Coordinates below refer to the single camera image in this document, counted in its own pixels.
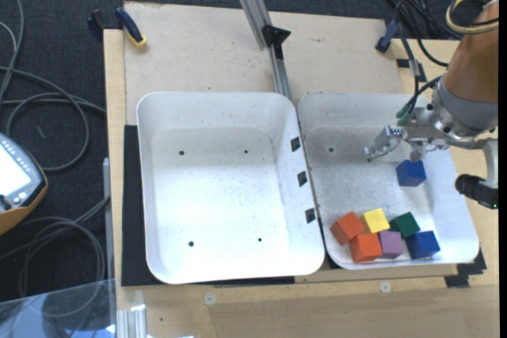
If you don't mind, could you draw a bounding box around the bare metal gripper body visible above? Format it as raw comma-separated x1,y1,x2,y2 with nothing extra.
399,93,498,151

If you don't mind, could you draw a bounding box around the blue cube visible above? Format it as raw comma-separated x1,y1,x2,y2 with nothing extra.
404,230,442,261
395,159,428,188

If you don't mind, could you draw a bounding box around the white plastic tray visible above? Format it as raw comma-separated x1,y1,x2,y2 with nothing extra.
135,90,327,286
296,92,481,272

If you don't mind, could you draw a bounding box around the pale brown flat board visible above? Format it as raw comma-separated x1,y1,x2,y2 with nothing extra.
123,0,459,284

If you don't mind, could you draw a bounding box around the black cylinder on white bracket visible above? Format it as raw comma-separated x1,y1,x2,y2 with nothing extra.
454,138,500,211

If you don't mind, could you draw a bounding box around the purple cube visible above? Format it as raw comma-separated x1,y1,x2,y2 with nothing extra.
378,230,405,260

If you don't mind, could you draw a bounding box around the orange cube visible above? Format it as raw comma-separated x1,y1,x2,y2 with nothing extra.
329,211,367,247
349,232,384,264

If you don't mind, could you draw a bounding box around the yellow cube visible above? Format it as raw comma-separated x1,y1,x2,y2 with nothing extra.
360,207,391,235

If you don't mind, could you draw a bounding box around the green cube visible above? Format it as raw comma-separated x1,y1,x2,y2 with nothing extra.
388,211,421,239

